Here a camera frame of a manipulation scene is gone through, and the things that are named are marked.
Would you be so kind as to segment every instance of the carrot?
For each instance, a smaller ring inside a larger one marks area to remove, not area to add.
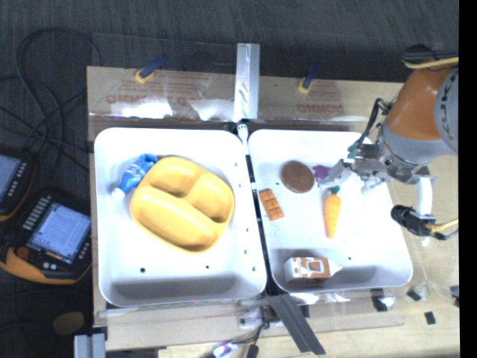
[[[336,225],[341,211],[341,198],[338,196],[339,187],[331,188],[331,195],[325,200],[325,224],[328,238],[335,236]]]

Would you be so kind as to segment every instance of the digital display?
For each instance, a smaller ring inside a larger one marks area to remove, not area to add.
[[[21,160],[0,154],[0,203],[9,190]]]
[[[91,229],[91,218],[53,203],[27,246],[50,252],[68,264],[73,263]]]

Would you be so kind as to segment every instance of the divided yellow plate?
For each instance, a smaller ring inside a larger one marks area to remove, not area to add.
[[[235,198],[217,175],[182,157],[160,159],[130,202],[135,223],[186,251],[212,247],[230,222]]]

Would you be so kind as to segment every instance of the red button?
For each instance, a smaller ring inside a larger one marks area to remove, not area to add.
[[[16,250],[16,255],[24,260],[27,259],[29,254],[30,254],[30,250],[28,249],[28,247],[25,247],[25,246],[20,247]]]

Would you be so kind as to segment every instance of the brown disc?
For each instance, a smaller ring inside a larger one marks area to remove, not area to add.
[[[312,170],[296,160],[285,163],[280,177],[285,187],[296,193],[308,192],[315,185]]]

